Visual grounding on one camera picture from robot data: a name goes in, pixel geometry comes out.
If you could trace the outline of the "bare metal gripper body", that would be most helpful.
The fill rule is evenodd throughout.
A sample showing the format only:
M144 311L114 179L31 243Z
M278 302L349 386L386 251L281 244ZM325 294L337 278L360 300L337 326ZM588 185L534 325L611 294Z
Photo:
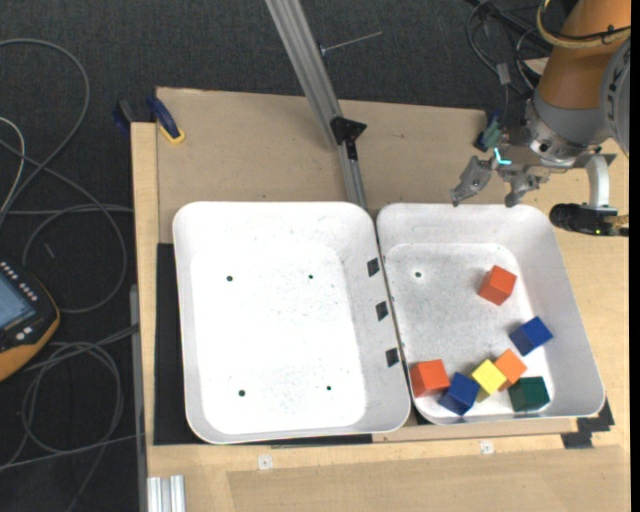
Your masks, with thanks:
M493 169L510 184L541 184L594 152L571 142L538 118L506 126L493 149Z

